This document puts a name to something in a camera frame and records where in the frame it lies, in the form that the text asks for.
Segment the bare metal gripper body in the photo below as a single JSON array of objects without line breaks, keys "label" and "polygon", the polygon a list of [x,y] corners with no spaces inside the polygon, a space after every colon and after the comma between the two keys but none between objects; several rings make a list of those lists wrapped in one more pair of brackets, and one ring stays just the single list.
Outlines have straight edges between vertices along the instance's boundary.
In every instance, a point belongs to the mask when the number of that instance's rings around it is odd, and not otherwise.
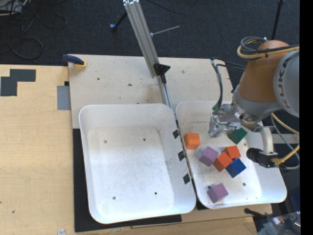
[{"label": "bare metal gripper body", "polygon": [[212,116],[217,118],[219,125],[221,123],[239,122],[241,127],[245,127],[250,131],[256,131],[263,126],[262,119],[251,115],[245,111],[240,105],[235,103],[216,104],[212,107]]}]

